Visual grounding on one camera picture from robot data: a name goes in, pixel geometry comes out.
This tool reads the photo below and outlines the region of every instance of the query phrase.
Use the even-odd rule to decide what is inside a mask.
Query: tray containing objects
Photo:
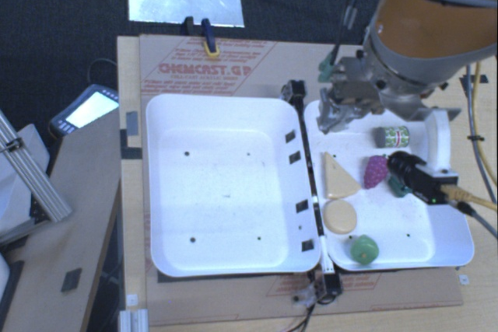
[[[173,277],[308,271],[319,261],[296,111],[163,94],[146,107],[151,253]]]
[[[349,271],[365,271],[461,266],[472,259],[474,244],[462,213],[447,204],[427,205],[413,194],[398,197],[387,178],[375,187],[366,188],[369,182],[364,181],[364,175],[370,157],[389,156],[398,150],[421,159],[430,157],[433,149],[425,122],[406,122],[385,111],[382,115],[355,120],[347,130],[324,135],[317,126],[318,115],[319,102],[310,103],[305,110],[305,120],[322,214],[327,207],[334,206],[333,201],[347,202],[351,206],[345,205],[346,210],[352,208],[356,214],[356,225],[353,223],[351,231],[336,229],[333,232],[324,220],[327,251],[335,264]],[[406,146],[378,148],[378,129],[398,126],[408,128]],[[402,137],[399,135],[397,139],[399,147]],[[357,182],[359,190],[352,190],[354,194],[340,200],[328,198],[325,154],[333,157]],[[352,255],[352,245],[362,236],[372,239],[378,248],[378,256],[368,264],[361,264]]]

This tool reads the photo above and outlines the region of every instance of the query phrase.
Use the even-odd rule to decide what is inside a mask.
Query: beige round disc
[[[342,199],[329,201],[323,210],[324,224],[336,234],[348,234],[356,228],[355,208]]]

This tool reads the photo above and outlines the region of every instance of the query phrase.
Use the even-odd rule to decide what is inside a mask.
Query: yellow triangular block
[[[328,199],[339,199],[357,193],[361,186],[332,156],[325,153],[325,189]]]

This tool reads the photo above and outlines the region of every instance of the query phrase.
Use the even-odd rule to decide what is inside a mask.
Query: dark floor
[[[241,0],[245,28],[215,28],[218,37],[333,43],[345,0]],[[377,0],[359,0],[353,30],[358,44]],[[0,0],[0,109],[20,129],[34,123],[47,146],[49,120],[87,86],[89,65],[116,59],[116,38],[140,33],[179,34],[172,24],[128,21],[128,0]],[[115,67],[92,70],[94,82],[116,88]],[[89,330],[115,330],[120,275],[115,234]]]

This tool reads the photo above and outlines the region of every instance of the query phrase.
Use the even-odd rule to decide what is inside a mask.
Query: wooden surface
[[[8,253],[9,263],[25,264],[5,332],[86,331],[118,204],[117,127],[116,110],[64,138],[51,181],[73,213]],[[66,273],[77,268],[77,288],[61,292]]]
[[[127,103],[128,110],[139,110],[139,41],[134,37],[118,39],[118,64],[120,71],[120,93],[123,88],[134,92]],[[484,63],[482,73],[489,83],[479,89],[478,115],[480,116],[480,134],[486,137],[483,146],[489,161],[496,170],[496,61]],[[452,129],[452,167],[460,173],[459,185],[473,194],[486,197],[486,190],[480,180],[475,165],[472,146],[467,140],[468,118],[466,102],[461,84],[458,80],[463,70],[451,81],[444,91],[437,91],[428,101],[428,105],[439,107],[461,107],[462,113],[451,123]],[[125,111],[121,110],[121,128],[125,127]],[[139,145],[140,136],[129,138]],[[123,191],[129,192],[123,197],[124,212],[124,266],[126,294],[138,296],[137,306],[128,309],[146,308],[146,281],[143,260],[143,213],[141,161],[128,160],[122,164]],[[476,210],[496,226],[496,214],[479,206]],[[307,331],[461,331],[494,330],[498,324],[498,256],[496,240],[475,220],[469,220],[475,242],[473,261],[458,271],[458,275],[467,276],[468,285],[461,286],[464,298],[463,306],[440,307],[432,309],[396,310],[390,312],[339,314],[332,316],[313,316]],[[269,320],[249,320],[222,323],[203,323],[176,325],[169,327],[151,327],[152,332],[220,332],[220,331],[285,331],[296,325],[299,319],[283,318]]]

